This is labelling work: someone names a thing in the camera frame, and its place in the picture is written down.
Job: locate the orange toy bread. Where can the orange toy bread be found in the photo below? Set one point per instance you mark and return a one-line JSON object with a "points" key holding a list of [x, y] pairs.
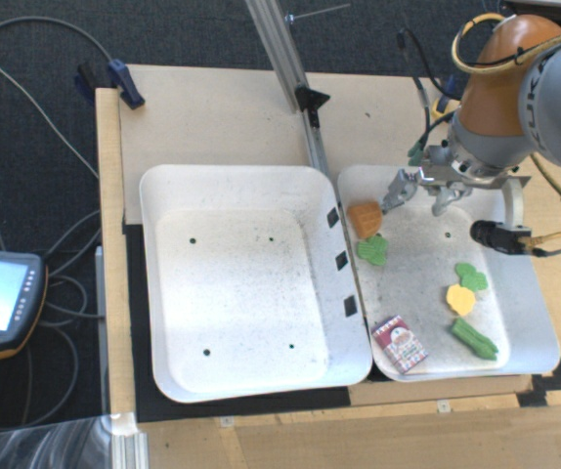
{"points": [[364, 219]]}

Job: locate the black cylinder on white bracket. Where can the black cylinder on white bracket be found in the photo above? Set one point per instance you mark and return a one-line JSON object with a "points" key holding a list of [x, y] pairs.
{"points": [[498, 237]]}

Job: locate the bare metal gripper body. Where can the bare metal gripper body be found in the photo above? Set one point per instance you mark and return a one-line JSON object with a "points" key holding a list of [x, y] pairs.
{"points": [[449, 170]]}

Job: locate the white plastic tray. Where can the white plastic tray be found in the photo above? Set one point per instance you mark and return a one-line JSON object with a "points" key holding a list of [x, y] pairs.
{"points": [[241, 301], [422, 286]]}

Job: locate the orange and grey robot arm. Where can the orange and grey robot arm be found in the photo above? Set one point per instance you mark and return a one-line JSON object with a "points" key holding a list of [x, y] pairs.
{"points": [[493, 96]]}

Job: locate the pale wood flat board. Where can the pale wood flat board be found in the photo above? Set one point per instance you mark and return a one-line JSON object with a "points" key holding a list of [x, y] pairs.
{"points": [[212, 115]]}

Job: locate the red and white carton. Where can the red and white carton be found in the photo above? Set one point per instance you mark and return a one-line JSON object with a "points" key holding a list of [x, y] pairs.
{"points": [[400, 344]]}

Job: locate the yellow toy biscuit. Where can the yellow toy biscuit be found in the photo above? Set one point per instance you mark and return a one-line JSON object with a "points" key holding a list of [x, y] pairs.
{"points": [[460, 300]]}

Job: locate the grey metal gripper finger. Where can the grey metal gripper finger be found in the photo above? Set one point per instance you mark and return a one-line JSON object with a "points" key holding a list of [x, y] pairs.
{"points": [[447, 199], [401, 188]]}

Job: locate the green toy beans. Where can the green toy beans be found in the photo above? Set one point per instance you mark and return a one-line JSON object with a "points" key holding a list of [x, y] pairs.
{"points": [[473, 339]]}

